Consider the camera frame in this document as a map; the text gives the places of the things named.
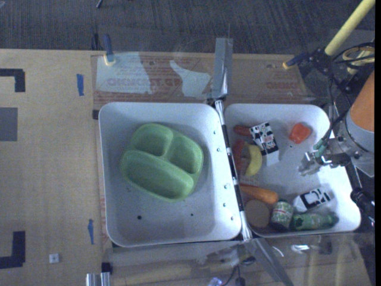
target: green bowl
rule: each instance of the green bowl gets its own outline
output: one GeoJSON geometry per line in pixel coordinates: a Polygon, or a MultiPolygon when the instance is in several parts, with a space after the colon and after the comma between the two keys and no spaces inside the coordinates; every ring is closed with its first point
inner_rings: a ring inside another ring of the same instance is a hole
{"type": "Polygon", "coordinates": [[[204,154],[195,141],[166,126],[148,123],[133,134],[120,169],[130,185],[175,202],[193,192],[203,161],[204,154]]]}

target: red toy object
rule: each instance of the red toy object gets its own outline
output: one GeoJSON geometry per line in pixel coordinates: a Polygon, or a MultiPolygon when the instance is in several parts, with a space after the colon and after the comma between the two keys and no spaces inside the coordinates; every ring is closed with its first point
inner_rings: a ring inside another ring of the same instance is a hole
{"type": "Polygon", "coordinates": [[[311,129],[302,123],[297,123],[291,130],[289,135],[289,139],[296,144],[300,144],[304,140],[306,140],[311,134],[311,129]]]}

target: green can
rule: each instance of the green can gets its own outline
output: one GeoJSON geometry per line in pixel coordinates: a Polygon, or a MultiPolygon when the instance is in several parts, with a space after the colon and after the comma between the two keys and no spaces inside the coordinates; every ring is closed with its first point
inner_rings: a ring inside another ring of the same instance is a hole
{"type": "Polygon", "coordinates": [[[290,226],[293,207],[286,200],[279,200],[271,214],[271,225],[278,230],[286,231],[290,226]]]}

